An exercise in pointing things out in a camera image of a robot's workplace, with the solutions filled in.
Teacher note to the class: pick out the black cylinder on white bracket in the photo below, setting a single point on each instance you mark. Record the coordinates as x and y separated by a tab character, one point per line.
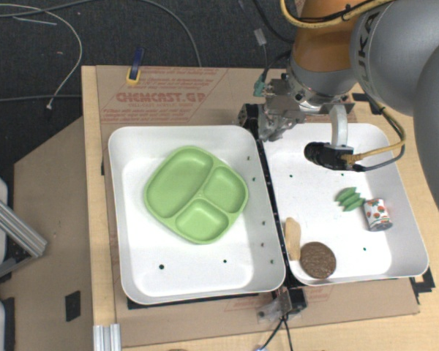
327	154

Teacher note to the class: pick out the brown cardboard board red print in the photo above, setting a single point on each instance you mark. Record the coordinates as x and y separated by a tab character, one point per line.
175	97

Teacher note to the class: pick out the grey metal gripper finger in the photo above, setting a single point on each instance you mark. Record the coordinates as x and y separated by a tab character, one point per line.
286	124
268	130

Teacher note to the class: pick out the green divided plate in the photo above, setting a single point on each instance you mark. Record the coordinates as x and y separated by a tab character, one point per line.
190	192

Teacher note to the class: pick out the thin black and white rod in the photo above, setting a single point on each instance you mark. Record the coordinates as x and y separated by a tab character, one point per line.
274	203

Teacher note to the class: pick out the brown round biscuit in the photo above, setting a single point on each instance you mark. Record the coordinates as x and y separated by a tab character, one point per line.
317	260

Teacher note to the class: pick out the white can with red flowers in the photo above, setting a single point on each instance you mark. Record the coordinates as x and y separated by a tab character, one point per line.
377	214

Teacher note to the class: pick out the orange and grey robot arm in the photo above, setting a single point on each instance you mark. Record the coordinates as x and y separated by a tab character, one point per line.
388	49

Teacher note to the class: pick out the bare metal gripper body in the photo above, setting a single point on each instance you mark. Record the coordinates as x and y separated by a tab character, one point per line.
283	102

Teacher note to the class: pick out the green toy pea pod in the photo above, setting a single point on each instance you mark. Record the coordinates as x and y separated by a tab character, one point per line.
349	199

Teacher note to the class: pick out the white plastic tray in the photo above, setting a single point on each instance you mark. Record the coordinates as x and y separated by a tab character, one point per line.
190	272
314	196

